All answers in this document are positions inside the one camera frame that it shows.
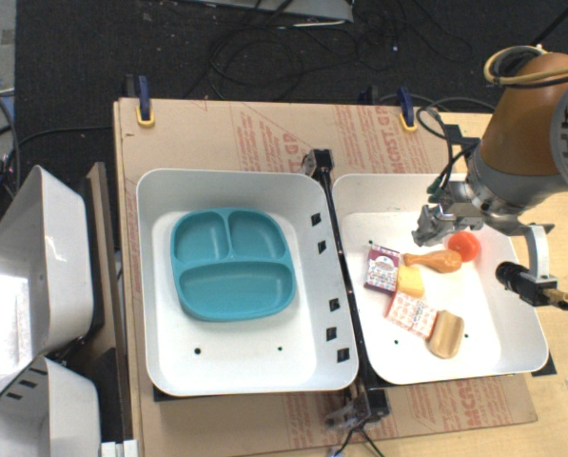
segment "blue plate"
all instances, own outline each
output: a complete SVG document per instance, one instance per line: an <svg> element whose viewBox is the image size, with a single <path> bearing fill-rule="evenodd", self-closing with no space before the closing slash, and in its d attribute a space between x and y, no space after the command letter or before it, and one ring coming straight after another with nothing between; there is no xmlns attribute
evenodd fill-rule
<svg viewBox="0 0 568 457"><path fill-rule="evenodd" d="M256 209L204 209L185 215L171 233L171 263L180 303L200 320L273 315L296 292L284 233Z"/></svg>

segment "cardboard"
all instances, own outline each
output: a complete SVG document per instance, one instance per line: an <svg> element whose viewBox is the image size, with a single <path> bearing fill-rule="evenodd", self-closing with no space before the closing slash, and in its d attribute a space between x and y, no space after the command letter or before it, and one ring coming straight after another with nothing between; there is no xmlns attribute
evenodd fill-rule
<svg viewBox="0 0 568 457"><path fill-rule="evenodd" d="M157 168L298 171L311 149L333 151L335 175L439 173L446 162L444 143L421 129L402 131L395 107L152 100L155 124L145 129L137 123L136 106L135 99L121 99L114 104L114 117L131 416L141 454L232 457L291 451L290 455L298 455L296 449L314 447L315 452L304 451L303 455L324 455L323 447L337 447L346 434L344 429L327 428L324 423L328 412L343 405L339 392L155 402L146 370L135 187L144 173ZM480 133L488 116L472 117L476 123L470 128ZM561 245L568 242L568 231L563 233ZM557 259L552 263L557 266L558 258L552 258ZM568 271L565 275L563 285L567 286ZM545 319L553 323L552 334L558 333L555 327L561 320L567 320L568 327L568 319L561 318L561 313L547 312ZM557 342L558 348L566 348L568 336L559 336ZM491 456L500 455L498 451L561 455L561 449L568 446L562 446L560 440L548 445L545 436L566 425L568 437L568 391L564 392L559 381L547 389L557 404L566 407L546 411L547 430L535 423L538 413L532 402L532 396L542 397L546 385L535 385L523 375L389 388L391 415L366 430L375 440L387 440L384 448L397 448L401 445L398 441L405 442L415 450L411 452L414 455ZM527 423L533 425L521 427L528 430L509 429ZM471 432L454 440L443 436L485 427L501 428L503 438L516 438L514 451L509 445L486 445L484 442L492 438L484 434ZM417 435L432 435L435 440L401 440ZM355 436L353 441L361 439Z"/></svg>

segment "white container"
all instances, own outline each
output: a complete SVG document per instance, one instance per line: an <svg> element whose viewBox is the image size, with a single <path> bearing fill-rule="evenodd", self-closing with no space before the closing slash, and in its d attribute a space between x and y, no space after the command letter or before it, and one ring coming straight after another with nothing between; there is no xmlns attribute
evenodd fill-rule
<svg viewBox="0 0 568 457"><path fill-rule="evenodd" d="M96 457L100 415L93 383L42 356L0 396L0 457Z"/></svg>
<svg viewBox="0 0 568 457"><path fill-rule="evenodd" d="M34 167L0 221L0 392L93 315L82 197Z"/></svg>
<svg viewBox="0 0 568 457"><path fill-rule="evenodd" d="M147 370L158 389L198 396L336 390L354 381L353 327L317 182L292 173L156 169L140 180L137 204ZM287 308L237 322L206 322L183 311L171 232L185 214L215 208L258 209L279 224L297 281Z"/></svg>
<svg viewBox="0 0 568 457"><path fill-rule="evenodd" d="M368 242L400 253L425 253L444 248L419 248L411 231L417 228L428 174L350 174L333 187L345 259L352 278L368 359L384 380L415 384L459 378L529 372L542 368L548 346L536 310L506 291L495 276L499 263L517 262L510 239L489 227L475 230L480 256L459 271L440 274L422 268L424 300L463 318L465 336L451 359L432 354L425 341L383 317L390 296L363 287ZM454 180L462 180L455 175Z"/></svg>

